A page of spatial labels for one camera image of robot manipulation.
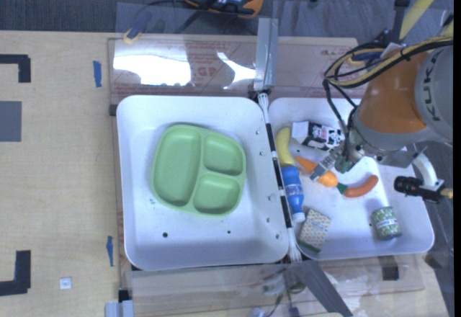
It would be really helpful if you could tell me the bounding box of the black and white carton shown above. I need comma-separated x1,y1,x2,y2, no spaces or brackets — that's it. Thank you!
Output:
290,120,344,151

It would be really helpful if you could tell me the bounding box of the orange sausage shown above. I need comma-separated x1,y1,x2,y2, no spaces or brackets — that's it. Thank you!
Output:
342,174,380,199

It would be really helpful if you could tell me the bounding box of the thin black and white rod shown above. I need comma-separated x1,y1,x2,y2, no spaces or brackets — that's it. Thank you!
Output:
256,91,303,263

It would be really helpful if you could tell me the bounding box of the yellow banana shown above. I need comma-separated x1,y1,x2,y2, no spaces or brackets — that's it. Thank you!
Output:
275,126,297,168

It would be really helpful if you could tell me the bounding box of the black cylinder on white bracket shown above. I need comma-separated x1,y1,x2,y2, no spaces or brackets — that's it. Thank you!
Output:
393,154,446,205

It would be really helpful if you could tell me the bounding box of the green can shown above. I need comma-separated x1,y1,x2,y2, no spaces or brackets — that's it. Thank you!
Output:
370,205,403,241

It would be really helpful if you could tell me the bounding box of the orange carrot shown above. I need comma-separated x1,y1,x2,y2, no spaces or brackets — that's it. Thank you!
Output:
294,155,349,195

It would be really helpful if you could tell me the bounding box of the blue plastic bottle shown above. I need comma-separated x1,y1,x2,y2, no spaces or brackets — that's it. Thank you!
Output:
280,164,307,223

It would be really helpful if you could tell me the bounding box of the white plastic tray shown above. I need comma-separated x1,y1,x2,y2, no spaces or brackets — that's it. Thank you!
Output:
267,97,435,261
115,94,291,271

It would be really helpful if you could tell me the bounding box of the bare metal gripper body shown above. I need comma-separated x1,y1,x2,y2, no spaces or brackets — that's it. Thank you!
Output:
334,135,385,167

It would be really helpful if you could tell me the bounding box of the yellow patterned packet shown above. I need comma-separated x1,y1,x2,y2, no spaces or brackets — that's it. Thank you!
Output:
297,207,332,254

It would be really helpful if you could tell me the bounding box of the green divided plate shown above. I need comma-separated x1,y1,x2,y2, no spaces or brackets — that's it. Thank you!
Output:
150,123,248,218

